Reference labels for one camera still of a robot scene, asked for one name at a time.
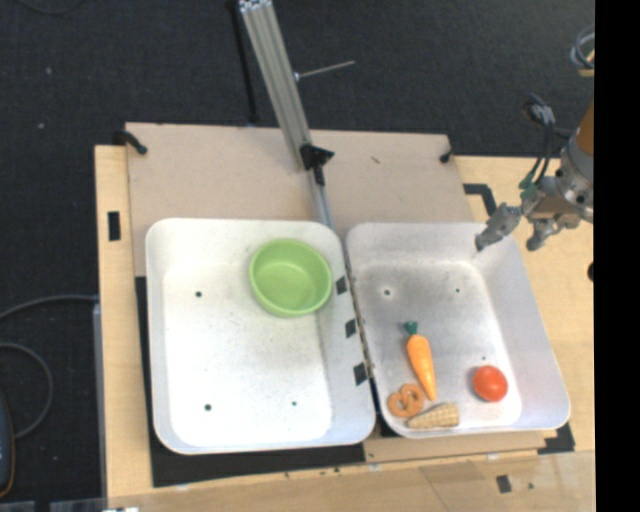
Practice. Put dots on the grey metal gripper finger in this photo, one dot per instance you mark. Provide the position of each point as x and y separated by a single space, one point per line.
500 225
542 232

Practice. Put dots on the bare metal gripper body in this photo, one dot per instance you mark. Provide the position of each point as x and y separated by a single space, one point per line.
560 200

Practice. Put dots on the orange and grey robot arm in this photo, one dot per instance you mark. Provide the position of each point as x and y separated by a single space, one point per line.
584 145

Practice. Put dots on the white plastic tray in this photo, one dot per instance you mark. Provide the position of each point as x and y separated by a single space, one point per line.
240 360
440 300

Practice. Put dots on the orange toy carrot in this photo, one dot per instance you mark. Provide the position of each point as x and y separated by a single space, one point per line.
421 362

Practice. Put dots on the red toy tomato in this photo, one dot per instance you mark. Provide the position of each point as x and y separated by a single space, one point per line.
490 384

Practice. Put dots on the thin black and white rod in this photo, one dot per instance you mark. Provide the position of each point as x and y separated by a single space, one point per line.
322 200

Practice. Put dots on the black block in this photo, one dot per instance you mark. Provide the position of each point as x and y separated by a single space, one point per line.
312 154

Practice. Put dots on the beige toy waffle cone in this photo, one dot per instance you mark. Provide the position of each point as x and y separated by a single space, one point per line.
437 417

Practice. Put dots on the brown toy pretzel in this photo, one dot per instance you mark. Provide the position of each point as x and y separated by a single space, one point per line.
400 406

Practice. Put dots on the green bowl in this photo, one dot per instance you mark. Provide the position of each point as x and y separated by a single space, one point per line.
290 277

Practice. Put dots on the brown cardboard board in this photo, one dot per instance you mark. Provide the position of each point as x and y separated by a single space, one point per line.
210 175

